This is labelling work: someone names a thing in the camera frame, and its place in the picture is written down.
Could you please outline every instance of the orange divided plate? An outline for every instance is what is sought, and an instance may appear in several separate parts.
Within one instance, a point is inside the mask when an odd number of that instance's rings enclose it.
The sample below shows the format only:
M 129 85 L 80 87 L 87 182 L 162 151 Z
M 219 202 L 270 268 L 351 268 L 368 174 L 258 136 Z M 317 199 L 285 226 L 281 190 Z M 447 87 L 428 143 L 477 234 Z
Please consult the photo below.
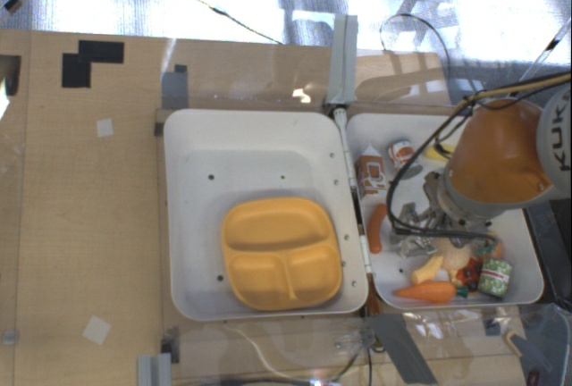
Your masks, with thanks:
M 340 289 L 338 240 L 330 217 L 312 200 L 236 205 L 224 217 L 222 243 L 235 296 L 256 310 L 315 306 Z

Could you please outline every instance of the white paper square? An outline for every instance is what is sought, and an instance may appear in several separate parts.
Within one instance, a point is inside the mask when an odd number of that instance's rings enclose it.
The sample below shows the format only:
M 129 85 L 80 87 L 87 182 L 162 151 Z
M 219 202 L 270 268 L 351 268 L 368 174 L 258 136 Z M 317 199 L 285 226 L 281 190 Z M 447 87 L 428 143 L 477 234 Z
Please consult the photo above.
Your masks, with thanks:
M 112 123 L 111 119 L 102 119 L 101 121 L 97 121 L 97 136 L 102 137 L 110 137 L 114 134 L 114 124 Z
M 110 323 L 106 323 L 103 319 L 100 319 L 97 316 L 91 316 L 91 319 L 89 319 L 89 323 L 84 329 L 82 335 L 86 339 L 97 343 L 97 345 L 103 345 L 110 329 Z

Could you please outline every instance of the green can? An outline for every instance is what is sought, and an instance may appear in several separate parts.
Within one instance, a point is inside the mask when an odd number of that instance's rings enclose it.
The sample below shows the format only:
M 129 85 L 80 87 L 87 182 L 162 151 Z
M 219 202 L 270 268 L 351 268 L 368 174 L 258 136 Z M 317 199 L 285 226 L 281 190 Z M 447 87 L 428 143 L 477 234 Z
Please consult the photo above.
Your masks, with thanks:
M 479 291 L 489 296 L 503 298 L 509 286 L 512 265 L 501 259 L 484 259 Z

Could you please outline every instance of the white plastic tub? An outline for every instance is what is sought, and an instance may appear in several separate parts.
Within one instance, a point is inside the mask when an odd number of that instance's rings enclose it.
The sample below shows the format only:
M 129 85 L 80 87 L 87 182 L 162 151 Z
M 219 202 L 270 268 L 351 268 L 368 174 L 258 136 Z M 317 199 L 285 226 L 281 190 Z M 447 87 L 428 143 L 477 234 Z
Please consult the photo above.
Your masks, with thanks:
M 340 133 L 317 113 L 181 110 L 164 128 L 172 299 L 188 318 L 343 314 L 360 308 L 367 281 Z M 235 205 L 306 197 L 330 215 L 343 266 L 332 300 L 287 313 L 241 304 L 225 276 L 221 222 Z
M 407 139 L 417 149 L 445 120 L 440 116 L 421 116 L 411 114 L 363 113 L 351 118 L 348 124 L 348 141 L 351 154 L 356 161 L 368 143 L 376 147 L 384 156 L 386 176 L 394 176 L 392 162 L 387 156 L 387 148 L 397 141 Z M 455 144 L 460 130 L 448 143 Z M 399 215 L 403 204 L 415 202 L 418 213 L 428 207 L 423 191 L 424 177 L 427 172 L 443 167 L 443 163 L 420 157 L 424 170 L 410 180 L 402 181 L 393 198 L 393 212 Z M 376 204 L 384 202 L 384 196 L 365 197 L 361 201 L 364 223 L 367 225 Z M 402 258 L 389 242 L 391 226 L 386 219 L 382 225 L 383 251 L 371 255 L 374 269 L 374 281 L 377 292 L 388 304 L 401 309 L 412 310 L 436 307 L 498 306 L 520 305 L 535 302 L 543 293 L 543 275 L 534 252 L 530 233 L 522 210 L 513 210 L 494 218 L 491 230 L 504 242 L 505 259 L 513 265 L 507 294 L 502 300 L 475 293 L 464 299 L 455 297 L 447 305 L 432 305 L 423 301 L 398 298 L 393 291 L 410 285 L 409 276 L 413 270 L 424 264 L 426 257 Z M 447 279 L 441 271 L 437 279 Z

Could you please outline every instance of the red and white can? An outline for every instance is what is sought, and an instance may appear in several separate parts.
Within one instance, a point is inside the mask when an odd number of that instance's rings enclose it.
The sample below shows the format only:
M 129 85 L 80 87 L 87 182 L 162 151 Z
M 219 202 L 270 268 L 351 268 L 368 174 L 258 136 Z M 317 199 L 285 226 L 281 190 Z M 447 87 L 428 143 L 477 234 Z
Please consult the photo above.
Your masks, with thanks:
M 406 139 L 398 141 L 387 149 L 387 154 L 390 156 L 395 172 L 398 172 L 403 166 L 411 160 L 415 150 Z M 413 162 L 408 170 L 403 175 L 403 179 L 413 178 L 423 170 L 423 167 L 418 161 Z

